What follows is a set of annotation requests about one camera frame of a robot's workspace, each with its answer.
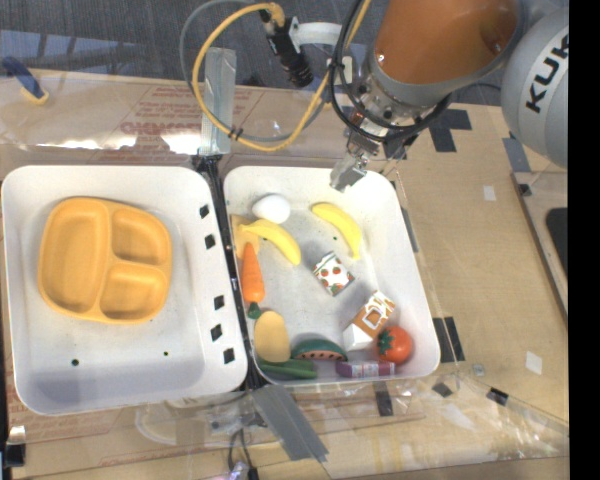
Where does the tan potato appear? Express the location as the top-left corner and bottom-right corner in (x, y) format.
(253, 309), (293, 365)

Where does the black cylinder on white bracket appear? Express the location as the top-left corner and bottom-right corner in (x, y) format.
(262, 15), (344, 89)

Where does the green pea pod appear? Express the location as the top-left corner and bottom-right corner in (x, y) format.
(256, 357), (319, 382)

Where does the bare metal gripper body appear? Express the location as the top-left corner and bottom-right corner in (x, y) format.
(346, 83), (418, 159)

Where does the purple packet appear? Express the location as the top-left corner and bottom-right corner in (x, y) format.
(334, 359), (398, 380)

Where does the white plastic tray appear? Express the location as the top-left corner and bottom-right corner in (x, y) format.
(0, 163), (249, 416)
(221, 164), (442, 387)

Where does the yellow banana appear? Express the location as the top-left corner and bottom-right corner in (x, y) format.
(238, 217), (303, 268)
(310, 201), (364, 262)

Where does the white carton with strawberry print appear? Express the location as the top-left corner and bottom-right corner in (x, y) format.
(311, 250), (357, 298)

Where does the orange divided plate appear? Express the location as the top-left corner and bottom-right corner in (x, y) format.
(36, 195), (174, 326)

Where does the orange carrot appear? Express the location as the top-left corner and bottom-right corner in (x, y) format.
(240, 241), (267, 320)

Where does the orange and white carton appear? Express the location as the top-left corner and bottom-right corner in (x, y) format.
(341, 289), (398, 354)

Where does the white egg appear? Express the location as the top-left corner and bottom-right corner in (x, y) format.
(250, 193), (292, 226)

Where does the brown cardboard board, red print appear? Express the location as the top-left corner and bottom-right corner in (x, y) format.
(0, 69), (512, 480)

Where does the green watermelon slice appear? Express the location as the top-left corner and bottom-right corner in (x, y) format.
(290, 337), (349, 363)

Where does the red tomato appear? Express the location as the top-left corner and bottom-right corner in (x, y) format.
(375, 324), (415, 366)

